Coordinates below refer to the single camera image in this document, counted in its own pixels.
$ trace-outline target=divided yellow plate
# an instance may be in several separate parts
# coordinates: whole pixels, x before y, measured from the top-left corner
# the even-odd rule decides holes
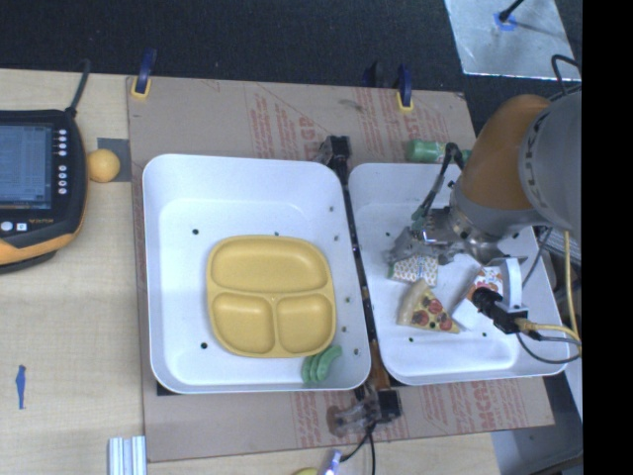
[[[329,264],[304,239],[223,239],[207,261],[207,300],[216,338],[238,355],[304,357],[334,338]]]

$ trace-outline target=pizza slice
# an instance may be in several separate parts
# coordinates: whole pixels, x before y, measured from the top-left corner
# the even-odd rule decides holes
[[[458,333],[457,324],[422,278],[408,289],[398,310],[398,324],[438,333]]]

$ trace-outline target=yellow ball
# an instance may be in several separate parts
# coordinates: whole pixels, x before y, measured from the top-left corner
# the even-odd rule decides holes
[[[121,162],[113,151],[102,148],[88,154],[88,173],[93,181],[108,183],[120,170]]]

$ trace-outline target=wooden table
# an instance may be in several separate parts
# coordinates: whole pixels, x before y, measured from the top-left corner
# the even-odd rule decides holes
[[[77,72],[0,69],[0,109],[64,109]],[[91,74],[77,124],[128,139],[126,77]],[[91,183],[84,227],[50,261],[0,275],[0,473],[106,474],[111,437],[143,435],[131,184]],[[26,367],[24,409],[15,379]],[[292,475],[326,448],[151,463],[149,474]],[[498,473],[488,433],[376,445],[377,473]],[[341,475],[371,472],[369,446]]]

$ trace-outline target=cardboard sheet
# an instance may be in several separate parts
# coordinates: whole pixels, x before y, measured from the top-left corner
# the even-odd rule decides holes
[[[128,79],[128,93],[132,86]],[[328,136],[349,136],[351,166],[405,161],[411,139],[469,149],[475,135],[460,94],[414,91],[413,110],[384,88],[154,78],[146,99],[128,96],[142,392],[150,462],[355,444],[337,437],[327,411],[354,393],[174,395],[149,364],[141,175],[167,152],[309,160]],[[399,387],[404,414],[376,441],[531,428],[553,423],[542,378]]]

